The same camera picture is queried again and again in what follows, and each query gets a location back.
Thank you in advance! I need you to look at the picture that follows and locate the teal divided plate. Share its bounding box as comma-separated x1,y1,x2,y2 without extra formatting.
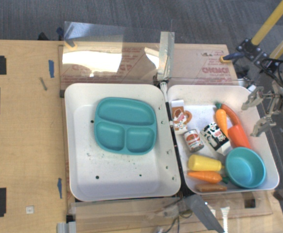
94,97,158,155

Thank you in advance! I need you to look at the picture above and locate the white plastic tray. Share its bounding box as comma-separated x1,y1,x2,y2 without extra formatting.
64,83,182,202
167,84,280,195

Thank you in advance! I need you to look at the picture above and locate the teal bowl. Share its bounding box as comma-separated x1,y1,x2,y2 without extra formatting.
225,147,267,189

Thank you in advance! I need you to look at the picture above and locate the brown and white carton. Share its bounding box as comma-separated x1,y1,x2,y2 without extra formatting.
171,100,193,132

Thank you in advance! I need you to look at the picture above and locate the yellow bottle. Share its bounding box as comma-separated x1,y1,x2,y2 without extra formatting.
188,154,226,172

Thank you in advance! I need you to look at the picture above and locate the small red can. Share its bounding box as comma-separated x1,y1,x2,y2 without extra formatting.
183,129,205,153

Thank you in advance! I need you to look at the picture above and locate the orange carrot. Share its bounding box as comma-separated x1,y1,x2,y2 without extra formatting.
187,170,230,185
214,102,230,139

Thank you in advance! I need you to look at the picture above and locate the brown cardboard board red print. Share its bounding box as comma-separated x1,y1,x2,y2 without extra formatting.
58,43,273,217

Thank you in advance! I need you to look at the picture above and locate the black and white cow carton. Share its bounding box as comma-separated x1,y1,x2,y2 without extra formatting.
200,122,231,155

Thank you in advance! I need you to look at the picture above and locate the orange-red sausage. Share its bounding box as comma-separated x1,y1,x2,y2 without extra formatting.
220,103,242,127

